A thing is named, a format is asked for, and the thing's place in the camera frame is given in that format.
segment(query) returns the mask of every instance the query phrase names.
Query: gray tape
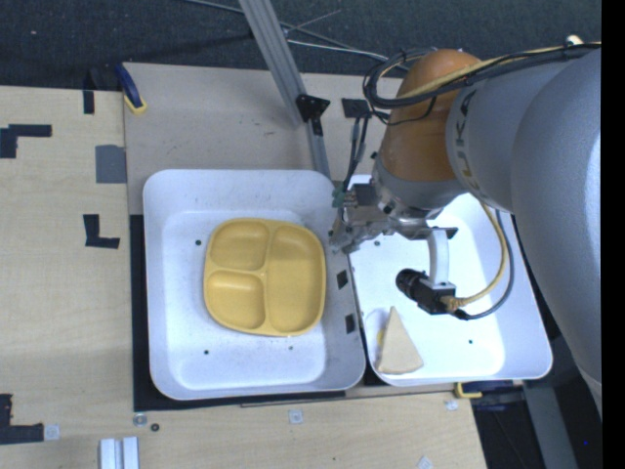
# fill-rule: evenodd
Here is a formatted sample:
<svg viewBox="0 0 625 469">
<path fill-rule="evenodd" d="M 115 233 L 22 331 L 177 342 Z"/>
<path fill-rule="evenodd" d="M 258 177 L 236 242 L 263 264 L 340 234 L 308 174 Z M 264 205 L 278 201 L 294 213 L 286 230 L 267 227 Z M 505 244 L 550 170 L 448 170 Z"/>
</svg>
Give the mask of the gray tape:
<svg viewBox="0 0 625 469">
<path fill-rule="evenodd" d="M 126 150 L 116 145 L 96 146 L 96 182 L 125 184 Z"/>
</svg>

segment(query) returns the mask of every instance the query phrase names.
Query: black connector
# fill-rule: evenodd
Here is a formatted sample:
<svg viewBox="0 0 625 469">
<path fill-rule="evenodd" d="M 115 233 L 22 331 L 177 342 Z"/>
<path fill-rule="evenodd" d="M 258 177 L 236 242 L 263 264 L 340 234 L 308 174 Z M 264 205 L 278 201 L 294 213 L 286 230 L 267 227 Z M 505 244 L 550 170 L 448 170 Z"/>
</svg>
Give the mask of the black connector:
<svg viewBox="0 0 625 469">
<path fill-rule="evenodd" d="M 445 288 L 432 288 L 423 281 L 428 280 L 424 272 L 414 270 L 401 270 L 396 277 L 396 285 L 399 291 L 430 315 L 448 315 L 447 307 L 440 302 L 440 297 L 445 295 L 454 296 L 456 288 L 452 284 Z"/>
</svg>

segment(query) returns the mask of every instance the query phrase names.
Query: blue clamp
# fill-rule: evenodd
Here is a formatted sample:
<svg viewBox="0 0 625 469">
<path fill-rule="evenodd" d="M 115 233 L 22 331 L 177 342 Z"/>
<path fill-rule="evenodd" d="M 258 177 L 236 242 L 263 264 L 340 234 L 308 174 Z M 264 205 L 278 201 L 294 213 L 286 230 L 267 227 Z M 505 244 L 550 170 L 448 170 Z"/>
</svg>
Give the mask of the blue clamp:
<svg viewBox="0 0 625 469">
<path fill-rule="evenodd" d="M 128 109 L 134 114 L 143 113 L 147 109 L 147 104 L 144 98 L 139 94 L 139 89 L 137 89 L 137 85 L 135 85 L 133 77 L 130 76 L 128 69 L 122 64 L 118 64 L 115 67 L 115 75 L 124 91 L 124 103 L 126 103 Z"/>
</svg>

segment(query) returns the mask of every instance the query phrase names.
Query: wooden table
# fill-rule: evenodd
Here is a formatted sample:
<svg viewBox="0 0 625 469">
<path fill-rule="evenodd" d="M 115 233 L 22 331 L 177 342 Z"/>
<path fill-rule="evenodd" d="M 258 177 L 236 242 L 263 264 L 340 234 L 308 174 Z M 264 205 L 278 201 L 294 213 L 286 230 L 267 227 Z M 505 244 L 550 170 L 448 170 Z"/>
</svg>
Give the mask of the wooden table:
<svg viewBox="0 0 625 469">
<path fill-rule="evenodd" d="M 0 88 L 0 128 L 53 128 L 0 158 L 0 394 L 12 425 L 61 435 L 0 446 L 0 468 L 95 468 L 99 440 L 122 437 L 150 469 L 485 467 L 471 404 L 447 391 L 148 411 L 135 426 L 128 186 L 98 183 L 95 165 L 96 147 L 126 146 L 123 111 L 116 92 L 85 114 L 80 91 Z M 118 248 L 85 246 L 85 214 Z"/>
</svg>

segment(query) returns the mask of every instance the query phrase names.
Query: gray metal leg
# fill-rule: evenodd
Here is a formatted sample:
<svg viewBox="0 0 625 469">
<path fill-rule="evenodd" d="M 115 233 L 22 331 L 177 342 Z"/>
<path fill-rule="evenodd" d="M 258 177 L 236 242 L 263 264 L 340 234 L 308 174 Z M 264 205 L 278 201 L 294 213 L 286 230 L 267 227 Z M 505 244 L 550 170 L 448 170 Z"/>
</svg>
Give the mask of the gray metal leg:
<svg viewBox="0 0 625 469">
<path fill-rule="evenodd" d="M 252 28 L 265 62 L 269 67 L 282 99 L 286 104 L 288 115 L 295 126 L 303 123 L 302 116 L 295 100 L 306 94 L 304 82 L 295 65 L 293 56 L 286 42 L 284 32 L 273 10 L 270 0 L 238 0 L 245 17 Z M 330 178 L 330 168 L 323 137 L 313 131 L 311 122 L 307 123 L 308 138 L 315 170 Z"/>
</svg>

